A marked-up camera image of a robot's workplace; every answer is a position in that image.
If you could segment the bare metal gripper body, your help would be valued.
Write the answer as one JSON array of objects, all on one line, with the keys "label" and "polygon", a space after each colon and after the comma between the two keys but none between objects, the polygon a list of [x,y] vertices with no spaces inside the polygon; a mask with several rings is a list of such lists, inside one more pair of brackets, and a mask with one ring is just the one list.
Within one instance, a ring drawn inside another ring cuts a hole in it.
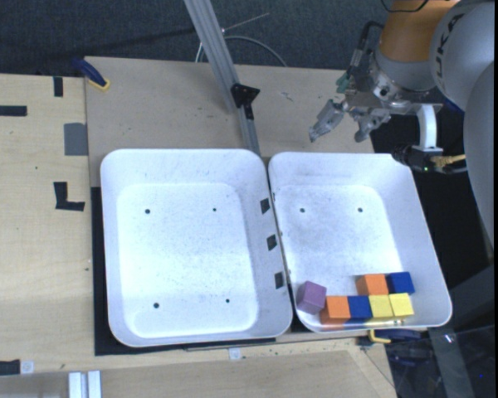
[{"label": "bare metal gripper body", "polygon": [[373,83],[372,79],[366,76],[345,76],[342,91],[342,109],[358,116],[373,111],[407,114],[417,102],[417,92],[406,90],[391,80],[382,80],[381,84]]}]

